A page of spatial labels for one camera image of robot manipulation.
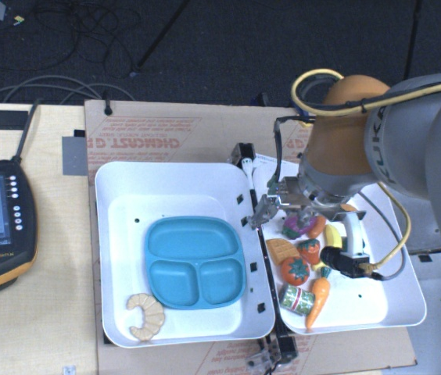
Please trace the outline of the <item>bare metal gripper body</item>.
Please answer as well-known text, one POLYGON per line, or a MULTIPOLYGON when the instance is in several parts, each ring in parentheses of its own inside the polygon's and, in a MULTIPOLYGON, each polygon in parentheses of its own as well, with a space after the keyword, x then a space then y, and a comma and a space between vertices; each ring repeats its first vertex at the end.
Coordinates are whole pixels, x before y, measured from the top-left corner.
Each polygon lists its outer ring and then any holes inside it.
POLYGON ((307 177, 283 177, 268 185, 267 197, 285 211, 336 212, 346 196, 334 195, 307 177))

